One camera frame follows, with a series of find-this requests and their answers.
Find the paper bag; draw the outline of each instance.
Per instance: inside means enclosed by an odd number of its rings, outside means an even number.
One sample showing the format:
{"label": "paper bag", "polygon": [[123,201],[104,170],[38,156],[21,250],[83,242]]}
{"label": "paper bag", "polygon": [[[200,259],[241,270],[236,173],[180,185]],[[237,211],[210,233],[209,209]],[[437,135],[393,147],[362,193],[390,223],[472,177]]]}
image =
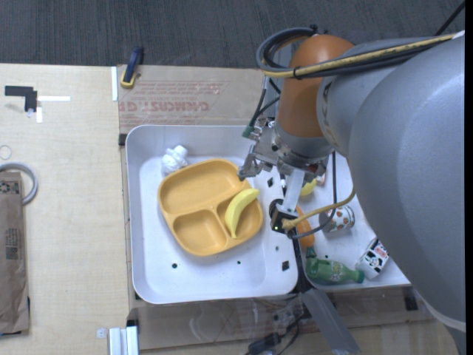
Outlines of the paper bag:
{"label": "paper bag", "polygon": [[20,172],[0,172],[0,334],[27,330],[23,193]]}

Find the table surface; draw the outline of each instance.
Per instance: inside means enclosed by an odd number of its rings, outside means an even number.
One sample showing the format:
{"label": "table surface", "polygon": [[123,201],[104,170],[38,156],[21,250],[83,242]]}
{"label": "table surface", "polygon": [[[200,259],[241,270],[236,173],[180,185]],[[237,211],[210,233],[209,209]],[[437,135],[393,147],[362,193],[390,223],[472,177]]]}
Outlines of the table surface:
{"label": "table surface", "polygon": [[[44,102],[39,124],[35,115],[27,117],[23,98],[0,97],[0,145],[12,149],[8,161],[26,163],[38,176],[38,194],[24,207],[30,330],[1,338],[0,354],[107,354],[98,329],[123,327],[129,313],[111,67],[0,64],[0,76],[3,85],[34,87],[38,96],[71,98]],[[27,176],[24,181],[26,191]],[[413,354],[453,354],[455,348],[436,321],[353,334],[365,354],[399,354],[400,334]],[[315,345],[320,335],[304,335],[291,353],[331,354],[324,341]],[[247,348],[227,343],[156,353],[243,354]]]}

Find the gray carpet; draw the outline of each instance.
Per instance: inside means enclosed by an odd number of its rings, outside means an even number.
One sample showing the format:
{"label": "gray carpet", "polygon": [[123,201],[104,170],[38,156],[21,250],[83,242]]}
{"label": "gray carpet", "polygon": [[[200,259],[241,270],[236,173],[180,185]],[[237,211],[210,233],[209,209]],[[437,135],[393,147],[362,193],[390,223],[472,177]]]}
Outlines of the gray carpet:
{"label": "gray carpet", "polygon": [[[268,36],[317,24],[354,44],[432,36],[463,0],[0,0],[0,62],[255,67]],[[465,28],[465,10],[445,29]]]}

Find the gray ring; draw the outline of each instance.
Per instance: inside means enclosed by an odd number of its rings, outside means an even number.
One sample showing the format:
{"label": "gray ring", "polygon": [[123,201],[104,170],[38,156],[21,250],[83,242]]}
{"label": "gray ring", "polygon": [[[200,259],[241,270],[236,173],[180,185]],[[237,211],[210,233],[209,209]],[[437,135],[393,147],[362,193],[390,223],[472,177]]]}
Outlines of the gray ring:
{"label": "gray ring", "polygon": [[0,145],[0,150],[3,149],[4,147],[10,150],[10,154],[9,154],[7,157],[5,157],[5,158],[0,155],[0,159],[2,159],[2,160],[9,160],[9,159],[11,158],[11,156],[12,156],[12,153],[13,153],[13,152],[12,152],[12,148],[11,148],[10,146],[8,146],[8,145]]}
{"label": "gray ring", "polygon": [[38,178],[36,177],[33,170],[24,163],[19,162],[8,162],[0,164],[0,171],[6,171],[8,169],[18,169],[20,171],[26,172],[28,176],[30,176],[31,180],[33,181],[33,187],[31,191],[26,197],[23,199],[23,205],[27,205],[36,195],[38,191]]}

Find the yellow banana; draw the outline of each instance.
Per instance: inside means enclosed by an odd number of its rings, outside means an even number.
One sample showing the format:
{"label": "yellow banana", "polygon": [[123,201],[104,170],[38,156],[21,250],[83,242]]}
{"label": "yellow banana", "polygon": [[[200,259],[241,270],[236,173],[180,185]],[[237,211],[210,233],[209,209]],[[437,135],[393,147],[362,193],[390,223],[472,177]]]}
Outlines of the yellow banana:
{"label": "yellow banana", "polygon": [[225,211],[225,225],[230,232],[232,238],[237,238],[237,225],[239,216],[243,212],[243,209],[256,199],[259,195],[259,190],[255,188],[243,189],[238,192],[234,198],[231,199],[228,204],[228,208]]}

